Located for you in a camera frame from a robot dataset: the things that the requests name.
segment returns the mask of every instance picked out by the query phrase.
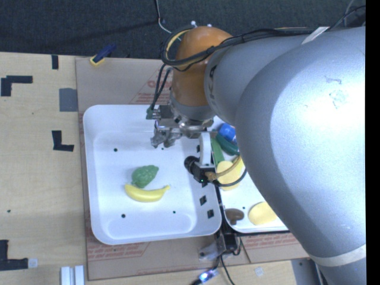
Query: metal bracket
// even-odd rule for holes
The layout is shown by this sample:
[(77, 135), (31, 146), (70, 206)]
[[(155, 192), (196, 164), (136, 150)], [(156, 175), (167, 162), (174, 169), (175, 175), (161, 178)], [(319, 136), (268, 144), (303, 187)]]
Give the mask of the metal bracket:
[(226, 251), (226, 244), (223, 235), (220, 235), (210, 245), (199, 250), (199, 260), (212, 261)]

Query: blue object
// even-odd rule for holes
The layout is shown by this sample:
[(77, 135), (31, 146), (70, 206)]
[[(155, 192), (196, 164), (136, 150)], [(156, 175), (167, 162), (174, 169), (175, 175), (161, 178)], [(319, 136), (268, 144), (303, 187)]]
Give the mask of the blue object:
[(114, 50), (116, 49), (115, 44), (107, 45), (102, 50), (98, 52), (91, 60), (97, 64), (99, 61), (101, 61), (104, 57), (109, 56)]
[(202, 273), (200, 276), (199, 276), (199, 280), (202, 282), (202, 283), (206, 283), (209, 279), (217, 276), (219, 274), (218, 270), (217, 269), (211, 269), (211, 270), (208, 270), (204, 273)]
[(236, 143), (236, 133), (235, 128), (228, 123), (224, 123), (220, 129), (219, 134), (223, 136), (226, 140), (230, 141), (231, 143)]

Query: banana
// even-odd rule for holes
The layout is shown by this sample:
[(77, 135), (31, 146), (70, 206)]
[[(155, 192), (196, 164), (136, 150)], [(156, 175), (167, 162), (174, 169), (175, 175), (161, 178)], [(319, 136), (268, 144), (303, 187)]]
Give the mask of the banana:
[[(228, 168), (230, 168), (232, 165), (233, 165), (233, 163), (231, 161), (223, 160), (218, 164), (216, 171), (217, 171), (217, 173), (221, 173), (221, 172), (227, 170)], [(240, 159), (237, 166), (234, 169), (232, 169), (229, 173), (219, 177), (218, 181), (222, 184), (223, 183), (232, 183), (234, 181), (237, 181), (241, 176), (243, 167), (244, 167), (243, 160)], [(227, 186), (227, 187), (222, 186), (221, 189), (228, 191), (228, 190), (232, 190), (232, 189), (237, 188), (239, 185), (240, 185), (240, 183), (237, 183), (233, 186)]]
[(166, 190), (170, 189), (170, 186), (166, 185), (164, 188), (155, 190), (143, 190), (127, 183), (124, 189), (128, 196), (135, 201), (156, 202), (162, 198)]

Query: dark backdrop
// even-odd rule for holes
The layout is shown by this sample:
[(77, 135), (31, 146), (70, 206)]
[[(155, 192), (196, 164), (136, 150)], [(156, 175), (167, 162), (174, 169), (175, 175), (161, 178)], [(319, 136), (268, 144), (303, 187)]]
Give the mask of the dark backdrop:
[[(351, 0), (159, 0), (164, 26), (212, 24), (231, 34), (334, 24)], [(154, 0), (0, 0), (0, 51), (158, 58), (167, 36)]]

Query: cardboard sheet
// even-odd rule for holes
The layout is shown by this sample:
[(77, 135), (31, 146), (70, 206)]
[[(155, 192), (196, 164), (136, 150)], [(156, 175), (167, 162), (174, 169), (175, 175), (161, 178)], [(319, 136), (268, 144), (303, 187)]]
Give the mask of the cardboard sheet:
[[(213, 266), (199, 260), (198, 251), (213, 242), (214, 236), (109, 246), (93, 235), (88, 203), (83, 114), (94, 105), (147, 105), (152, 102), (162, 62), (146, 59), (106, 58), (93, 67), (88, 58), (76, 58), (80, 148), (83, 174), (88, 279), (106, 279), (169, 271), (194, 270)], [(169, 98), (171, 75), (157, 104)], [(307, 253), (290, 233), (242, 237), (243, 251), (226, 259), (227, 265), (304, 258)]]

